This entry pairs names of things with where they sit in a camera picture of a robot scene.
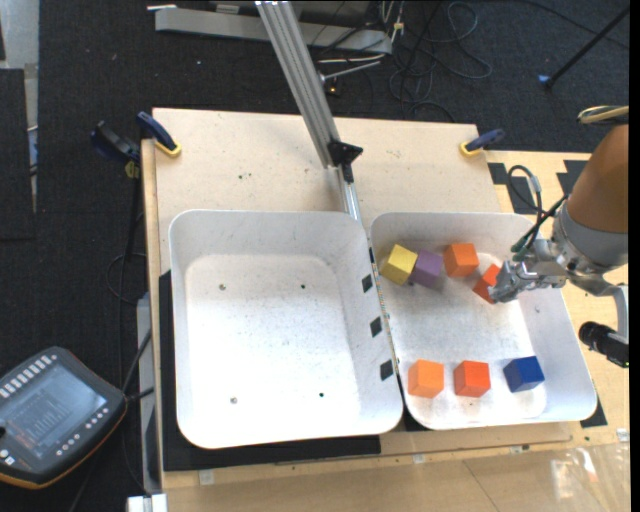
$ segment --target wooden table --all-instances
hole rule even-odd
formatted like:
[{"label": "wooden table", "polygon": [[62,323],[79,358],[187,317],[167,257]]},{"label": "wooden table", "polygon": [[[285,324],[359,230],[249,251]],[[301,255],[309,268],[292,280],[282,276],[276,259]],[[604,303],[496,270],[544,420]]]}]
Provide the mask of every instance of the wooden table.
[{"label": "wooden table", "polygon": [[[155,109],[153,116],[183,145],[176,159],[156,150],[151,141],[142,145],[154,373],[159,382],[158,278],[170,268],[167,231],[175,215],[198,208],[335,211],[341,209],[341,202],[337,176],[320,165],[300,116],[172,109]],[[377,215],[388,211],[512,211],[506,187],[492,182],[489,162],[503,163],[507,169],[516,163],[529,167],[541,181],[544,207],[548,208],[562,194],[556,173],[563,172],[564,160],[589,157],[487,151],[469,159],[460,154],[458,146],[478,136],[475,125],[344,118],[337,118],[336,124],[342,140],[364,148],[354,172],[367,230]],[[611,280],[626,282],[626,272],[626,266],[616,270]],[[587,320],[616,325],[613,300],[585,297],[571,285],[563,294],[576,330]],[[417,485],[423,477],[417,464],[423,462],[509,454],[523,446],[551,450],[615,443],[617,429],[629,431],[628,370],[615,367],[586,347],[584,353],[609,421],[588,432],[579,422],[425,432],[408,432],[399,425],[381,436],[380,456],[162,471],[160,485],[171,510],[245,510],[243,506],[246,510],[254,506],[256,510],[294,510],[297,498],[288,508],[286,499],[264,503],[261,493],[274,482],[284,494],[298,496],[305,488],[320,485],[328,486],[329,492],[331,486],[342,488],[345,472],[360,477],[361,471],[372,471],[376,486],[392,488],[398,478],[405,483],[416,480]],[[156,386],[159,432],[162,405]],[[158,449],[162,460],[161,443]],[[447,478],[461,478],[435,469],[431,477],[434,475],[443,479],[443,488]],[[233,491],[219,485],[223,483],[233,484]],[[418,487],[407,490],[402,486],[408,510],[412,510],[412,500],[422,495]],[[255,505],[255,500],[263,502]],[[360,506],[350,510],[364,510]]]}]

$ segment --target purple block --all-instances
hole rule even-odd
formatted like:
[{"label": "purple block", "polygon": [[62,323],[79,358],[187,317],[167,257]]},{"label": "purple block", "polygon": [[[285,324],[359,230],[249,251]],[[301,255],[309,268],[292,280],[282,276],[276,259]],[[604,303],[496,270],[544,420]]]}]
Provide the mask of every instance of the purple block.
[{"label": "purple block", "polygon": [[440,254],[435,254],[422,249],[418,253],[418,260],[413,267],[413,272],[409,276],[409,280],[412,283],[432,288],[440,276],[442,261],[442,256]]}]

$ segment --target black bracket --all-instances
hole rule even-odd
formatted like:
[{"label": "black bracket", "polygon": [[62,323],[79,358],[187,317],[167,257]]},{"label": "black bracket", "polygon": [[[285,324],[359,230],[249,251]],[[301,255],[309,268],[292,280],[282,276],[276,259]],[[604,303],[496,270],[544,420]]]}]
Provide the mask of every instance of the black bracket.
[{"label": "black bracket", "polygon": [[353,170],[351,163],[362,154],[362,148],[352,146],[346,142],[330,142],[329,154],[336,167],[342,166],[342,176],[347,183],[353,183]]}]

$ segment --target black floor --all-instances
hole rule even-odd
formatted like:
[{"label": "black floor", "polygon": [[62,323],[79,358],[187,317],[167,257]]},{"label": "black floor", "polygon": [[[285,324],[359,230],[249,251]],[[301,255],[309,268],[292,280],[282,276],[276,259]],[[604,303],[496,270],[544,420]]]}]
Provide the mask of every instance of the black floor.
[{"label": "black floor", "polygon": [[[119,366],[126,371],[134,356],[135,309],[122,304],[120,328],[118,300],[106,284],[109,265],[124,251],[134,187],[121,165],[93,150],[89,135],[100,120],[138,140],[135,115],[154,106],[297,113],[270,44],[156,33],[150,3],[41,3],[38,208],[30,239],[0,241],[0,373],[59,344],[116,383]],[[629,16],[551,90],[538,77],[553,75],[626,5],[407,2],[394,57],[345,77],[330,106],[336,116],[472,123],[481,133],[502,128],[506,136],[494,149],[591,152],[608,128],[579,125],[576,116],[596,105],[629,104]],[[409,60],[404,80],[394,75]],[[401,83],[411,91],[402,102],[393,94]],[[135,252],[144,252],[139,228]],[[113,286],[119,268],[113,266]],[[144,259],[126,270],[124,295],[140,297]],[[110,439],[77,510],[121,511],[127,496],[140,494],[124,456],[139,474],[136,423],[133,414]],[[42,491],[0,485],[0,511],[66,511],[89,467]]]}]

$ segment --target yellow block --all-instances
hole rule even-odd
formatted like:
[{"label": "yellow block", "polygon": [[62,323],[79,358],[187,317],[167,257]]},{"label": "yellow block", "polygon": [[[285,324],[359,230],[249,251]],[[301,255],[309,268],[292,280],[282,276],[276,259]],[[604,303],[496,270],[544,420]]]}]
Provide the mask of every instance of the yellow block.
[{"label": "yellow block", "polygon": [[396,284],[403,285],[413,272],[417,260],[417,253],[395,244],[389,256],[382,262],[380,275]]}]

